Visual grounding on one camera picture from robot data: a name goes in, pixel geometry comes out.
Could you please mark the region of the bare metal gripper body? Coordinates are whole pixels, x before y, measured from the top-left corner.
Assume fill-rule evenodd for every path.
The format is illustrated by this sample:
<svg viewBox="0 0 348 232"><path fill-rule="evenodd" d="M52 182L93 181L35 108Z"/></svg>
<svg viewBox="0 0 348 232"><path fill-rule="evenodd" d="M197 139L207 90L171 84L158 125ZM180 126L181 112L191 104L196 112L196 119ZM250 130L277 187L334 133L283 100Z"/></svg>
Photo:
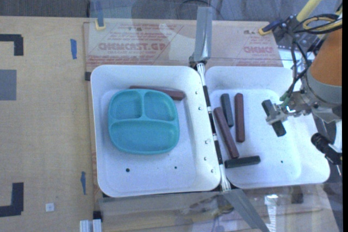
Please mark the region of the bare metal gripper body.
<svg viewBox="0 0 348 232"><path fill-rule="evenodd" d="M287 116L299 117L309 115L318 108L319 102L310 99L304 89L295 92L286 91L282 96L282 111Z"/></svg>

